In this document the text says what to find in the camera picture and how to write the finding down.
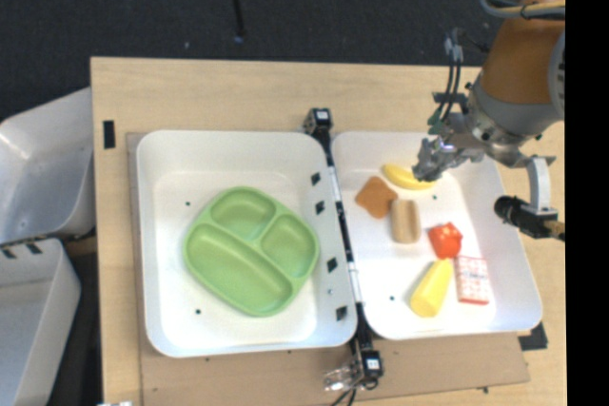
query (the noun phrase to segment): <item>brown cylinder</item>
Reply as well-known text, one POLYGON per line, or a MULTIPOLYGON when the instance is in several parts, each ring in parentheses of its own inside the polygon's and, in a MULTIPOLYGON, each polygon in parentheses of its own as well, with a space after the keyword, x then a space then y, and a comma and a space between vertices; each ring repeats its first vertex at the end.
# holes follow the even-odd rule
MULTIPOLYGON (((521 4, 561 0, 521 0, 521 4)), ((512 104, 551 104, 548 67, 565 22, 521 17, 503 22, 481 71, 486 93, 512 104)))

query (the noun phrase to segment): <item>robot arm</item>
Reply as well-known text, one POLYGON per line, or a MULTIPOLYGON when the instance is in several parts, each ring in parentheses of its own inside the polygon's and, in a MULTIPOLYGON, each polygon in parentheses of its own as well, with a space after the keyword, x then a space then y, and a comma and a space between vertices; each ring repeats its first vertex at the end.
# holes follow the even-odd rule
POLYGON ((500 199, 496 213, 534 238, 564 240, 564 225, 549 206, 547 166, 554 157, 528 157, 521 146, 564 119, 565 0, 481 0, 492 15, 504 18, 468 96, 460 94, 462 32, 454 29, 445 47, 450 70, 445 93, 428 123, 413 173, 435 181, 443 172, 487 155, 508 167, 526 167, 531 202, 500 199), (452 111, 458 106, 460 111, 452 111))

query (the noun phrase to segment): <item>table top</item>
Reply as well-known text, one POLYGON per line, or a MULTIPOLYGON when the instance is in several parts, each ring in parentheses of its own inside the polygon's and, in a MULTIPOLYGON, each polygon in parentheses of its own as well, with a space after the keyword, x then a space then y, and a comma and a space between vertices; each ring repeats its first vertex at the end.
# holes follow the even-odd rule
MULTIPOLYGON (((477 68, 465 68, 473 82, 477 68)), ((171 359, 147 342, 138 310, 128 176, 128 135, 158 129, 292 131, 312 107, 330 108, 333 132, 420 131, 447 68, 260 61, 93 58, 91 87, 104 401, 135 405, 329 404, 320 374, 346 350, 171 359)), ((564 220, 564 124, 526 154, 554 155, 552 205, 564 220)), ((524 169, 500 167, 505 194, 528 199, 524 169)), ((543 303, 545 350, 521 352, 516 334, 377 340, 387 373, 358 400, 374 406, 566 404, 564 244, 521 236, 543 303)))

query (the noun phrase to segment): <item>green plate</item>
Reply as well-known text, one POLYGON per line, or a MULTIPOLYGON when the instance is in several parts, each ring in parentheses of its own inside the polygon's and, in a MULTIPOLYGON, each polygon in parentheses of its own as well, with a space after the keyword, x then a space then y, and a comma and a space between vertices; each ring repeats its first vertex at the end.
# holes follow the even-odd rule
POLYGON ((187 268, 216 296, 255 317, 294 300, 319 258, 313 229, 264 192, 237 186, 216 196, 188 229, 187 268))

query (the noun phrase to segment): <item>toy banana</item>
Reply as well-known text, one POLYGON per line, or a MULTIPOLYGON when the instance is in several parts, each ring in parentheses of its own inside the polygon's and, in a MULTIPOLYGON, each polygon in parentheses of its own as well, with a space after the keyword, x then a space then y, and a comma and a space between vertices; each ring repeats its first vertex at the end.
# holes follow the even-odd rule
POLYGON ((397 164, 385 164, 383 174, 391 183, 406 189, 426 189, 436 184, 436 182, 420 182, 410 169, 397 164))

